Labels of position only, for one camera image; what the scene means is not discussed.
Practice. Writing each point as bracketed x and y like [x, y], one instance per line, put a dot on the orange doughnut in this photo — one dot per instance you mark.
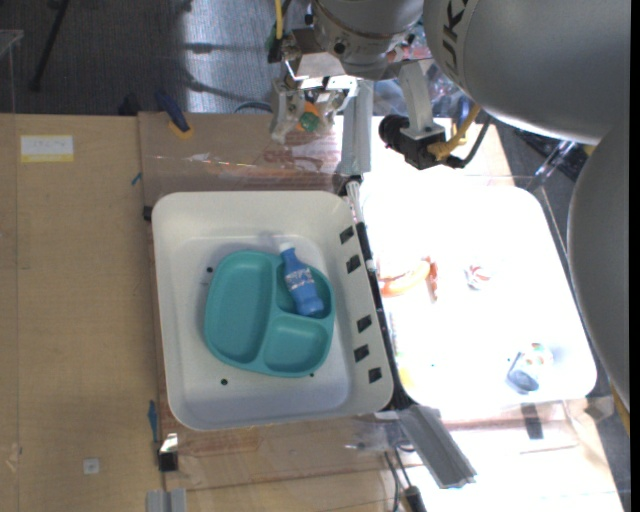
[400, 285]

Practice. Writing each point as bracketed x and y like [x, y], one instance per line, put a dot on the orange toy carrot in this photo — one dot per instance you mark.
[309, 121]

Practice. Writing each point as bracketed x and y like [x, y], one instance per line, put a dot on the red and white packet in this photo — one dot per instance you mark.
[476, 277]

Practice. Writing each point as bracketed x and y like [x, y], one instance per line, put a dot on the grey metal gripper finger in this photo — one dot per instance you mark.
[332, 111]
[283, 120]

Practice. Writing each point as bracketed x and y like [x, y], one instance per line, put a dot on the black cylinder on white bracket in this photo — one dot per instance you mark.
[419, 142]

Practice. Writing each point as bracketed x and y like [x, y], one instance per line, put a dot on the teal divided plate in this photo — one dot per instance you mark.
[240, 305]

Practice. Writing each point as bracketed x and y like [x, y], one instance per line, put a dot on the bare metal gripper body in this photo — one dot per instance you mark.
[320, 65]

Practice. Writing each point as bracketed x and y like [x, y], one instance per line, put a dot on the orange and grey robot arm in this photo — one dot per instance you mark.
[540, 60]

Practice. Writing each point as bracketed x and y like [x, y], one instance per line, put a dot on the white plastic tray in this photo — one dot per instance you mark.
[190, 235]
[500, 225]

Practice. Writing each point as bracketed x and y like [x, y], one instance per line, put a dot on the blue plastic bottle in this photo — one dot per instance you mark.
[302, 287]

